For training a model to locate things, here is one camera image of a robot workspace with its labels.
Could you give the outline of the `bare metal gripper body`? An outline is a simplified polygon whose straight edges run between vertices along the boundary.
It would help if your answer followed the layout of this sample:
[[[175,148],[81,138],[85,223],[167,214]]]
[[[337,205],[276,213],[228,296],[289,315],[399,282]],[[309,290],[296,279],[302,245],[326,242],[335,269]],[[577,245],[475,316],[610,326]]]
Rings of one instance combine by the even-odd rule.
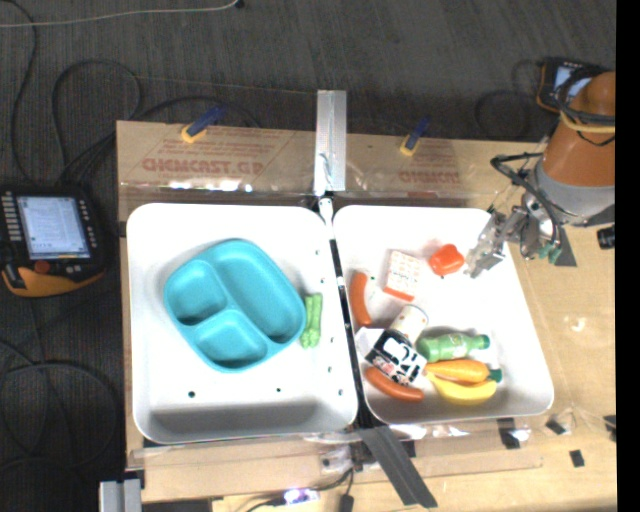
[[[480,255],[500,255],[506,242],[517,242],[521,255],[556,252],[556,210],[537,193],[525,193],[508,214],[491,206],[489,221],[478,237]]]

